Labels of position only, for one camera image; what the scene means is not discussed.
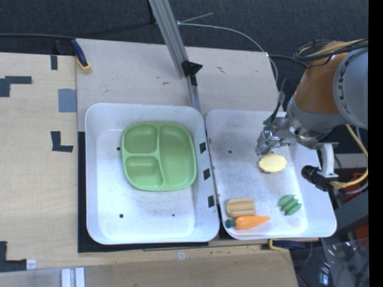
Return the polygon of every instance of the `yellow round food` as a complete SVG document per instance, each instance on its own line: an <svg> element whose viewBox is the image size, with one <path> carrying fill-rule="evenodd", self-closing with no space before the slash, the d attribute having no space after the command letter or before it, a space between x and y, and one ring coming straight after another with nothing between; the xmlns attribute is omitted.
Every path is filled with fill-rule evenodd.
<svg viewBox="0 0 383 287"><path fill-rule="evenodd" d="M264 172L278 172L285 168L287 160L281 155L269 153L259 160L258 165Z"/></svg>

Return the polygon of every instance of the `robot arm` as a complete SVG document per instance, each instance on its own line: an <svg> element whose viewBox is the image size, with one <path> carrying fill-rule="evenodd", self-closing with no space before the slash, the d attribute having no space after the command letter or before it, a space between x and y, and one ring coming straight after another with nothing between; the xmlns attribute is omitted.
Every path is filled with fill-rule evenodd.
<svg viewBox="0 0 383 287"><path fill-rule="evenodd" d="M331 42L312 59L287 106L284 117L274 114L265 123L257 140L257 155L274 148L299 143L320 149L332 160L332 146L320 142L334 127L350 124L368 129L368 46L337 53L348 43ZM323 177L334 177L333 163L324 162ZM305 177L312 173L306 171Z"/></svg>

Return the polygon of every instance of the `dark background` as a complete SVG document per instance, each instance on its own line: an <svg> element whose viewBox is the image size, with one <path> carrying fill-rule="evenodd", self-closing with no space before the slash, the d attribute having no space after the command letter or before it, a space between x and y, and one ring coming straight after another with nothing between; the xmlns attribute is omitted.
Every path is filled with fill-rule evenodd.
<svg viewBox="0 0 383 287"><path fill-rule="evenodd" d="M369 36L369 0L169 0L178 21L208 13L190 23L221 26L252 37L271 56L291 56L294 47L313 39L350 41ZM0 52L72 54L69 39L16 36L15 33L164 44L158 26L150 25L146 0L0 0ZM186 46L259 51L237 33L180 26ZM274 57L280 87L284 78L299 80L304 69ZM286 85L287 98L295 84ZM361 131L365 145L367 133ZM359 152L344 127L328 137L342 140L337 153Z"/></svg>

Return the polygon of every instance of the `wooden table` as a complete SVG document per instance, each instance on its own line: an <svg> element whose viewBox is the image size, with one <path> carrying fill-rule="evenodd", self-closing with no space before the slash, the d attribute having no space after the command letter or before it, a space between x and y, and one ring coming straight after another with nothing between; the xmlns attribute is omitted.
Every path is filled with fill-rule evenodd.
<svg viewBox="0 0 383 287"><path fill-rule="evenodd" d="M79 43L92 64L91 73L82 72L72 56L0 53L0 79L30 77L32 80L30 84L10 81L9 96L0 97L0 241L8 242L7 260L34 260L37 269L89 267L89 273L96 269L91 266L107 269L118 264L113 271L122 273L119 276L124 275L125 264L153 275L154 269L166 273L171 272L171 267L179 266L180 273L199 271L205 277L211 277L204 270L208 265L214 264L216 271L224 275L225 267L239 269L240 264L238 275L244 282L261 278L264 283L275 280L273 285L283 282L284 286L296 286L290 254L261 250L260 244L266 240L242 242L217 236L201 248L77 252L77 137L84 130L87 107L97 102L189 104L187 86L182 85L183 80L172 69L165 46L95 43L85 39ZM203 64L197 81L204 115L214 108L274 109L276 87L264 53L187 50L192 62ZM154 87L145 85L143 80L140 84L130 84L125 77L126 68L115 65L104 67L101 72L97 54L107 59L116 51L120 62L120 57L126 55L122 62L129 65L130 77L153 78L155 93L148 93ZM153 62L142 64L140 58L151 52ZM124 93L124 88L129 88L129 93ZM180 96L175 97L170 92L172 89ZM69 94L76 91L77 111L72 111L73 107L65 109L59 103L63 91ZM73 146L72 150L53 151L52 132L60 132L58 146ZM177 264L180 256L185 258L184 264ZM255 264L259 270L253 271ZM3 277L11 279L12 275Z"/></svg>

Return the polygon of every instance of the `toy vegetable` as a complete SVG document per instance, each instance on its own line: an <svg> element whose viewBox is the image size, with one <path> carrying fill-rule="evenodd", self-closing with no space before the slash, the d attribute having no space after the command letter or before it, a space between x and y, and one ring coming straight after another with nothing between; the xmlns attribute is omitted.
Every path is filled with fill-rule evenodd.
<svg viewBox="0 0 383 287"><path fill-rule="evenodd" d="M226 220L226 227L235 227L237 230L247 230L270 220L269 216L239 216L235 220Z"/></svg>

